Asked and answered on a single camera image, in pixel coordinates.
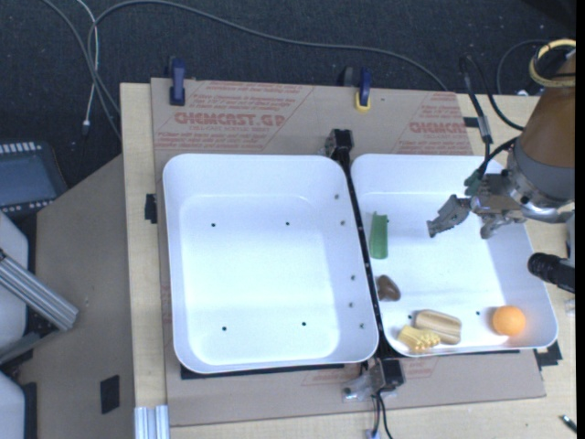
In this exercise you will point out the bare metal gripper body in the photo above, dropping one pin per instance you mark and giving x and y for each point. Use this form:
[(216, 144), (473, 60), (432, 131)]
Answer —
[(496, 199)]

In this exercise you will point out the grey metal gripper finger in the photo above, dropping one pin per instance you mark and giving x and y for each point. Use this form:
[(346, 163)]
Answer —
[(448, 215), (493, 226)]

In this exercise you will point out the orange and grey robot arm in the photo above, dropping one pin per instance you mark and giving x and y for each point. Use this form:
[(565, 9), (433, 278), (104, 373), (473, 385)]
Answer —
[(546, 126)]

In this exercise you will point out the white plastic tray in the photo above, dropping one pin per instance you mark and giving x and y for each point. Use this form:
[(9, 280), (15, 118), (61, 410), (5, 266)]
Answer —
[(439, 268), (260, 268)]

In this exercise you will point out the green toy pea pod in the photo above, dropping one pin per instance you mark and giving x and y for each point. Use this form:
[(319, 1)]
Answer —
[(378, 238)]

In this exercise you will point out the thin black rod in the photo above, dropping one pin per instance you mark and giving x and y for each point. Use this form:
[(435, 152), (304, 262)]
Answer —
[(365, 249)]

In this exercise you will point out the brown toy food lump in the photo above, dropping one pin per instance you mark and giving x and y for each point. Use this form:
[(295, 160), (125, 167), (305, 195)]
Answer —
[(388, 288)]

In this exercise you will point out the orange ball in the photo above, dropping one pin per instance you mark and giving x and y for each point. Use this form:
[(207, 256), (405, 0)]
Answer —
[(509, 320)]

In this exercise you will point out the tan toy bread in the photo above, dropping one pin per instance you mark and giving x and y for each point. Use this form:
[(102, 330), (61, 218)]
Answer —
[(439, 325)]

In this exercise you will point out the yellow toy corn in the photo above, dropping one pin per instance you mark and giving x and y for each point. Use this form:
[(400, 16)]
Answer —
[(418, 339)]

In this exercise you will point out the brown cardboard board red print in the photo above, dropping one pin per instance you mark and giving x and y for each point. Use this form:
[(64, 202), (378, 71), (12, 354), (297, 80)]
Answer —
[(274, 117)]

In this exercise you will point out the black cylinder on white bracket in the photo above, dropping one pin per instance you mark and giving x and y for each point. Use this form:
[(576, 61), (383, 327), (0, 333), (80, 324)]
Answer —
[(550, 268)]

